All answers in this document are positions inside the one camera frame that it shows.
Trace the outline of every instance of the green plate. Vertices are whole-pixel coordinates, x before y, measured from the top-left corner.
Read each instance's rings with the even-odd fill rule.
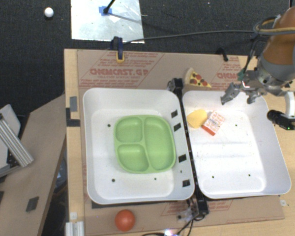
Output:
[[[171,127],[161,117],[139,115],[119,119],[114,141],[118,163],[128,172],[163,172],[175,164]]]

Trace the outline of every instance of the black fabric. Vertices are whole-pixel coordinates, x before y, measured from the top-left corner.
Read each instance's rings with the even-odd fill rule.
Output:
[[[289,0],[139,0],[145,37],[203,30],[251,30],[284,12]],[[55,15],[47,20],[44,8]],[[108,42],[71,39],[70,0],[0,0],[0,107],[26,114],[64,92],[63,50],[106,49]],[[246,55],[247,33],[147,41],[125,50]]]

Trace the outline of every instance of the toy pizza slice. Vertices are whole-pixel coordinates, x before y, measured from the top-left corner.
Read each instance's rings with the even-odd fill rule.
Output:
[[[189,68],[185,76],[185,84],[190,84],[197,87],[211,88],[211,85],[198,74],[193,68]]]

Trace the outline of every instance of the tomato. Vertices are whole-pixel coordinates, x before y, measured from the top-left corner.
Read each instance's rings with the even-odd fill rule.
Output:
[[[115,217],[115,225],[117,226],[118,230],[122,232],[131,230],[135,221],[136,219],[133,213],[129,210],[121,210]]]

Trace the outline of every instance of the blue clamp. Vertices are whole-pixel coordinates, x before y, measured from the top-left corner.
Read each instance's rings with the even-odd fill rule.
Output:
[[[114,37],[110,42],[110,50],[117,51],[116,60],[118,63],[124,62],[122,37]]]

